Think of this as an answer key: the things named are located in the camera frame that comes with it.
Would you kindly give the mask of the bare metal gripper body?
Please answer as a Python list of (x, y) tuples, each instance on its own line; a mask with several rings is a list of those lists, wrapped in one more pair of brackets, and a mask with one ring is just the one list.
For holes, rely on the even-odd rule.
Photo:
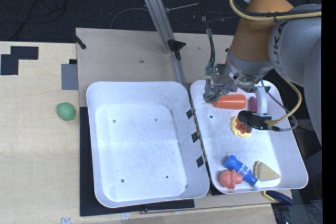
[(236, 92), (241, 89), (249, 92), (262, 76), (245, 73), (231, 64), (217, 64), (212, 72), (212, 85), (226, 92)]

